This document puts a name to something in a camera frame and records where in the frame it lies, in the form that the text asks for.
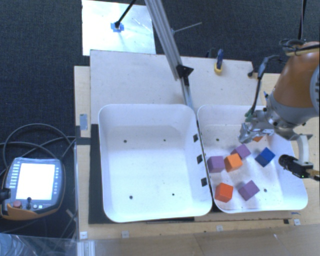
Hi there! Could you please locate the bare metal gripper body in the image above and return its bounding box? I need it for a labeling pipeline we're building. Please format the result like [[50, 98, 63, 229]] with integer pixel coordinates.
[[245, 109, 279, 133]]

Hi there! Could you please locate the purple cube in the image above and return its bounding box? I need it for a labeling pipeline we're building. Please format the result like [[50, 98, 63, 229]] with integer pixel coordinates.
[[237, 179, 261, 202], [206, 155, 226, 174], [230, 143, 252, 160]]

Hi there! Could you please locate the blue cube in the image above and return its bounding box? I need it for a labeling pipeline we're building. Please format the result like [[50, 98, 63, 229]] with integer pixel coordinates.
[[254, 146, 277, 168]]

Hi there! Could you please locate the thin black rod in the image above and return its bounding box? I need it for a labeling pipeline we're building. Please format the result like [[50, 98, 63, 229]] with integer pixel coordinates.
[[196, 119, 213, 201]]

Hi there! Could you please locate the red-orange cube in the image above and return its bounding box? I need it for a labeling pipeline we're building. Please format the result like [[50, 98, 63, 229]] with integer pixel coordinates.
[[214, 182, 235, 204]]

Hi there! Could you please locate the white plastic tray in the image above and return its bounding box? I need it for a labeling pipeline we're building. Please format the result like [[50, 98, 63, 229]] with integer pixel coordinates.
[[97, 103, 214, 224], [196, 104, 309, 215]]

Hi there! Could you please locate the pale flat board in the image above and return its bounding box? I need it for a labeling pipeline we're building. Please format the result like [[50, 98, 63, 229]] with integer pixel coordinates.
[[89, 49, 262, 126]]

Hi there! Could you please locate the black cylinder on white bracket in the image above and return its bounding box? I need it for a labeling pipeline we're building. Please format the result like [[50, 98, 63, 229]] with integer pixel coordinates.
[[278, 133, 315, 180]]

